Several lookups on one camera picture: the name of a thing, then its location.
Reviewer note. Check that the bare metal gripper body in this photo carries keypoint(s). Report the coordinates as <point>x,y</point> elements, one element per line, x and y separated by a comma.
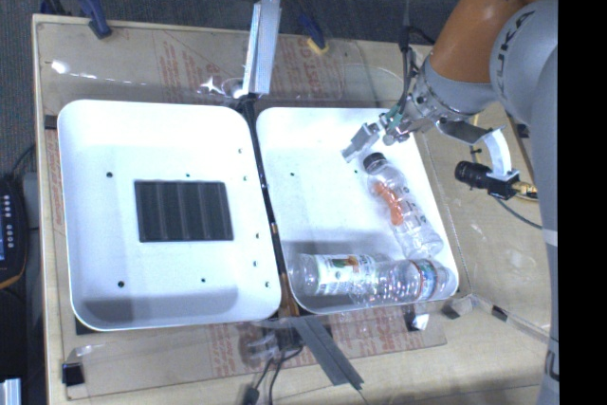
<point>416,113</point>

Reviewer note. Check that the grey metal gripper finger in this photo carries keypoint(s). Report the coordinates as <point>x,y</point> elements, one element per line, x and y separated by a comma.
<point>371,138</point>
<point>355,146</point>

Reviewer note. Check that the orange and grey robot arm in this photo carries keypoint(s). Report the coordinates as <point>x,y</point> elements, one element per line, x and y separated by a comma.
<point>521,52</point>

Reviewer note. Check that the white plastic tray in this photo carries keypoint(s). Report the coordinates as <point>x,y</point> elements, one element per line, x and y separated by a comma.
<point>156,133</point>
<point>318,204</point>

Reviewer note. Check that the clear bottle black cap orange label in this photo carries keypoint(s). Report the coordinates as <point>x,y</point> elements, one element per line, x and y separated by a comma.
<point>403,208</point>

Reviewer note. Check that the brown cardboard board red print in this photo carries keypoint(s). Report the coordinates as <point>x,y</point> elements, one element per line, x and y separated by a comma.
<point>303,61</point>

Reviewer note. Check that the clear bottle white label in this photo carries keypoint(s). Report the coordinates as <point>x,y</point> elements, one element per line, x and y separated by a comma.
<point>332,272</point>

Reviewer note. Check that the clear bottle green red label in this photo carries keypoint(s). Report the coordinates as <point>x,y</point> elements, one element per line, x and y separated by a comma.
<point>408,282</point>

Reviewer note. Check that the black ribbed rectangular mat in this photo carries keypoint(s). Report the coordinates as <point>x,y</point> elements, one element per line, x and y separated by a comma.
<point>184,211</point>

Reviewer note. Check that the black cylinder on white bracket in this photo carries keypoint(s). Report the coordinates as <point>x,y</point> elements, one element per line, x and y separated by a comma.
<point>502,182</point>

